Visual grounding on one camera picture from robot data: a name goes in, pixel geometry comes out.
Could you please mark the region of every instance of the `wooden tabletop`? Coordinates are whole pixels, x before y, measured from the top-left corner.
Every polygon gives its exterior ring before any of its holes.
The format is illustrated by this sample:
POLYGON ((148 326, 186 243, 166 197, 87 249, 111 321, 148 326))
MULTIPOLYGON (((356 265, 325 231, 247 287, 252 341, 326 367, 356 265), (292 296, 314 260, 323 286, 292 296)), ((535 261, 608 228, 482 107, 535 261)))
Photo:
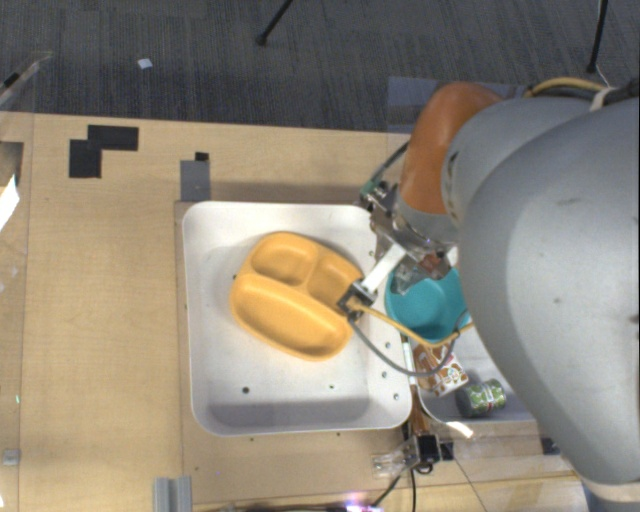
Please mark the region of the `wooden tabletop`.
MULTIPOLYGON (((196 152, 209 153, 214 199, 340 203, 396 143, 381 133, 36 115, 20 511, 151 511, 154 479, 183 474, 198 510, 379 494, 388 481, 373 478, 371 456, 395 446, 397 431, 230 441, 189 430, 175 205, 180 161, 196 152), (89 124, 138 127, 138 150, 103 151, 101 179, 69 178, 69 141, 86 139, 89 124), (194 467, 198 454, 205 462, 194 467)), ((586 510, 567 464, 543 456, 527 428, 501 432, 515 440, 484 455, 481 441, 460 441, 457 461, 418 478, 418 510, 586 510)), ((410 510, 408 479, 398 487, 386 509, 410 510)))

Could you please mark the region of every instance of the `green can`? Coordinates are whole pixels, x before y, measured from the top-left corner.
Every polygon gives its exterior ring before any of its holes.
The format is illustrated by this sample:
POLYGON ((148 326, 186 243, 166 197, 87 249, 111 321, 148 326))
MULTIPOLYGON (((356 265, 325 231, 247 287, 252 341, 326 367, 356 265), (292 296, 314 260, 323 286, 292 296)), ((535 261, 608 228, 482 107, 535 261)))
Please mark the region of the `green can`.
POLYGON ((507 405, 507 396, 502 384, 489 379, 482 384, 474 384, 456 391, 458 411, 465 418, 477 418, 507 405))

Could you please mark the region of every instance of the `dark gray floor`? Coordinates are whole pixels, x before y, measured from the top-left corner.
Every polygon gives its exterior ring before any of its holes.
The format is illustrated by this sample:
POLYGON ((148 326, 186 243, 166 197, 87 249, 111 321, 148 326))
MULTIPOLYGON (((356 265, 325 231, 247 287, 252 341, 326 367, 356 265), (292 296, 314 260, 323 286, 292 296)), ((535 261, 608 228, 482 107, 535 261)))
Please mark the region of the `dark gray floor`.
MULTIPOLYGON (((280 3, 0 0, 0 76, 53 50, 40 112, 384 131, 391 77, 588 76, 597 19, 597 0, 296 0, 257 47, 280 3)), ((639 33, 638 1, 612 0, 612 83, 638 75, 639 33)))

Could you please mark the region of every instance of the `yellow cable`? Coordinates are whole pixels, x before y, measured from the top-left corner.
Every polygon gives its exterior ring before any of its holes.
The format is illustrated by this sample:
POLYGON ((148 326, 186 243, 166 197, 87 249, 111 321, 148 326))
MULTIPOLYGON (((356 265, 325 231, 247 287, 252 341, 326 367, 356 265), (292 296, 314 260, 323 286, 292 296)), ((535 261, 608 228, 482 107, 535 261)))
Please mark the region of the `yellow cable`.
POLYGON ((544 82, 539 83, 538 85, 532 87, 527 92, 525 92, 524 97, 531 98, 532 96, 536 96, 540 94, 542 91, 546 91, 547 89, 552 89, 553 87, 573 87, 576 89, 585 89, 587 91, 594 91, 594 92, 601 91, 605 88, 604 85, 599 84, 597 82, 592 82, 590 80, 562 76, 558 78, 552 78, 550 80, 545 80, 544 82))
POLYGON ((392 327, 395 327, 398 331, 400 331, 404 335, 408 336, 412 340, 420 343, 421 345, 424 345, 428 349, 438 348, 438 347, 441 347, 442 345, 446 345, 447 343, 451 343, 451 341, 453 341, 458 336, 460 336, 460 334, 462 334, 463 332, 466 332, 469 329, 473 328, 473 322, 469 322, 467 325, 465 325, 464 327, 462 327, 458 331, 452 332, 446 338, 443 338, 440 341, 437 341, 435 343, 431 343, 430 341, 428 341, 428 340, 424 339, 422 336, 420 336, 418 333, 412 331, 411 329, 409 329, 408 327, 402 325, 401 323, 396 322, 393 318, 388 317, 387 315, 385 315, 384 313, 381 313, 377 309, 373 309, 373 308, 370 308, 369 306, 365 306, 364 304, 362 304, 356 298, 352 298, 351 300, 349 300, 349 302, 347 302, 347 307, 349 309, 353 310, 353 311, 360 311, 362 313, 369 313, 371 316, 373 316, 373 317, 375 317, 375 318, 377 318, 379 320, 382 320, 383 322, 388 323, 392 327))

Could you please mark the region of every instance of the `blue bowl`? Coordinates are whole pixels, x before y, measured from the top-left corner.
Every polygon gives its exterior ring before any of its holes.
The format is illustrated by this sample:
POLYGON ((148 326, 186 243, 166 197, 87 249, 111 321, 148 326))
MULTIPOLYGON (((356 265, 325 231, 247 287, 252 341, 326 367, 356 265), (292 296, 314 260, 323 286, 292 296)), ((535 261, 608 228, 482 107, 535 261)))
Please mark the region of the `blue bowl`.
MULTIPOLYGON (((434 343, 451 334, 467 305, 462 296, 458 270, 452 269, 443 279, 424 279, 400 295, 391 291, 394 273, 387 279, 384 305, 394 320, 434 343)), ((469 322, 467 313, 460 327, 469 322)))

